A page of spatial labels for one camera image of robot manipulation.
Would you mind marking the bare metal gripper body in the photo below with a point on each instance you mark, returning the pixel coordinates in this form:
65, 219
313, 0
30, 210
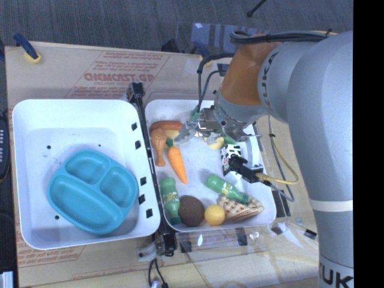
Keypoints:
210, 121

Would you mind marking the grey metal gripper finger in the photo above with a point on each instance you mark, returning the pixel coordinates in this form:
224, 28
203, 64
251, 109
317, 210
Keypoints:
185, 137
188, 126

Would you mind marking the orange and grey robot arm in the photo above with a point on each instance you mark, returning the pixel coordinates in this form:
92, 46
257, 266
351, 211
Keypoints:
315, 115

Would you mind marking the pale yellow bread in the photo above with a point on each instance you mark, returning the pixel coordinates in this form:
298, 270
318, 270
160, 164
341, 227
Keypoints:
171, 134

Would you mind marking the yellow banana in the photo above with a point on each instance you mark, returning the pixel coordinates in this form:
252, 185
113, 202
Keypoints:
216, 144

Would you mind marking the orange carrot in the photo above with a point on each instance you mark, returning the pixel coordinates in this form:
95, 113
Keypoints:
177, 162

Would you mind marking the brown chicken drumstick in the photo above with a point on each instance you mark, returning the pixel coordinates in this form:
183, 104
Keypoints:
158, 142

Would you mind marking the white plastic tray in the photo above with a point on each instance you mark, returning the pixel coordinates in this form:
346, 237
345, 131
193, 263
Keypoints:
201, 160
39, 124

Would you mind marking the cow print milk carton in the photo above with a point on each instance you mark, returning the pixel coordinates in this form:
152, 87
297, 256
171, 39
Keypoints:
229, 157

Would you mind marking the green bottle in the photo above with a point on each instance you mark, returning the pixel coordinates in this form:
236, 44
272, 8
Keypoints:
170, 199
223, 187

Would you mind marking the brown ball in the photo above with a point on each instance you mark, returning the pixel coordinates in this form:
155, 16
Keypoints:
191, 211

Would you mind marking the yellow lemon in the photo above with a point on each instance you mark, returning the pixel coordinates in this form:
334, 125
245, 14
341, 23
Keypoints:
214, 214

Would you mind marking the pizza slice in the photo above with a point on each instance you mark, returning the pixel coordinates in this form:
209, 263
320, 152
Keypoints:
240, 210

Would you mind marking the blue divided plate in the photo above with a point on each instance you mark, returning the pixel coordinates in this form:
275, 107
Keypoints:
90, 190

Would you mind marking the brown cardboard board red print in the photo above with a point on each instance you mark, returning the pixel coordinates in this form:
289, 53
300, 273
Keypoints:
60, 73

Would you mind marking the black cylinder on white bracket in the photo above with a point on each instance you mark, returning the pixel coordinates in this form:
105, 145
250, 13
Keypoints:
244, 168

